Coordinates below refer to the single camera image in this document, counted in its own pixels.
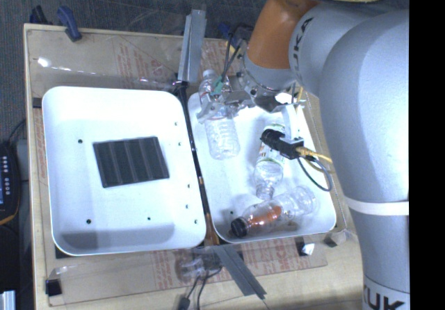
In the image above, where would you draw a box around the clear bottle green white label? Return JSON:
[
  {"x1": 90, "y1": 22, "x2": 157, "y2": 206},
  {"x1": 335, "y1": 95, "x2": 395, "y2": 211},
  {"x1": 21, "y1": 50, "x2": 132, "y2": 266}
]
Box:
[{"x1": 252, "y1": 123, "x2": 290, "y2": 200}]

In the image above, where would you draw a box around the black cylinder on white bracket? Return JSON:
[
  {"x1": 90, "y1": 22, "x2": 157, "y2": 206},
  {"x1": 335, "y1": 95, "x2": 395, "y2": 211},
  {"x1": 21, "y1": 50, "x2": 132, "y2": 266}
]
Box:
[{"x1": 259, "y1": 103, "x2": 307, "y2": 161}]

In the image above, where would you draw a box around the white plastic tray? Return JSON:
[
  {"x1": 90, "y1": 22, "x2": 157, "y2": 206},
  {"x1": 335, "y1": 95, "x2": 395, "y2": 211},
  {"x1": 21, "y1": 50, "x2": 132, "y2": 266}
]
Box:
[
  {"x1": 41, "y1": 85, "x2": 208, "y2": 256},
  {"x1": 187, "y1": 88, "x2": 338, "y2": 245}
]

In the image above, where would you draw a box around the black ribbed rectangular mat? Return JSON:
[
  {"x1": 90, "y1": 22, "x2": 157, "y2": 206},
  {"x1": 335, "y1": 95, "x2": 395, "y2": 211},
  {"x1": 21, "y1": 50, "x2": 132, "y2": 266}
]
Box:
[{"x1": 92, "y1": 136, "x2": 170, "y2": 189}]

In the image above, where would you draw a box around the clear plastic bottle white cap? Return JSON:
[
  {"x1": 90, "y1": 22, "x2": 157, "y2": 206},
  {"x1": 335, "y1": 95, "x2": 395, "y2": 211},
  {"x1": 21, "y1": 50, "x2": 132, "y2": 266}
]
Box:
[{"x1": 198, "y1": 70, "x2": 241, "y2": 161}]

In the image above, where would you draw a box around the clear bottle orange label black cap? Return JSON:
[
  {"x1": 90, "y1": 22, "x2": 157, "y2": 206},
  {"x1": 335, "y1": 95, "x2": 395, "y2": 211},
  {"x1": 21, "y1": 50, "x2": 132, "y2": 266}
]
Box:
[{"x1": 230, "y1": 202, "x2": 297, "y2": 238}]

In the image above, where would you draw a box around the brown cardboard board red print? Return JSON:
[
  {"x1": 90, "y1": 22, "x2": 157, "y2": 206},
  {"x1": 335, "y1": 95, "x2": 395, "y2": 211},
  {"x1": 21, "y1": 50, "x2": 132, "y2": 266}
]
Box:
[{"x1": 26, "y1": 28, "x2": 330, "y2": 307}]

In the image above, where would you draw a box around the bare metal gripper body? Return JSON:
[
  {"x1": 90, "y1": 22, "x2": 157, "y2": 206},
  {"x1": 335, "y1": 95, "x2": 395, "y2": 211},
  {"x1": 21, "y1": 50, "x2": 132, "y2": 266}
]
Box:
[{"x1": 221, "y1": 83, "x2": 297, "y2": 113}]

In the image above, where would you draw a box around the clear empty plastic bottle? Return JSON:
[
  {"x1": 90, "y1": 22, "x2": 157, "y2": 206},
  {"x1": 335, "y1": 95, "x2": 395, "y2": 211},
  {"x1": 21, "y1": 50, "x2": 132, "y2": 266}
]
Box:
[{"x1": 274, "y1": 186, "x2": 318, "y2": 219}]

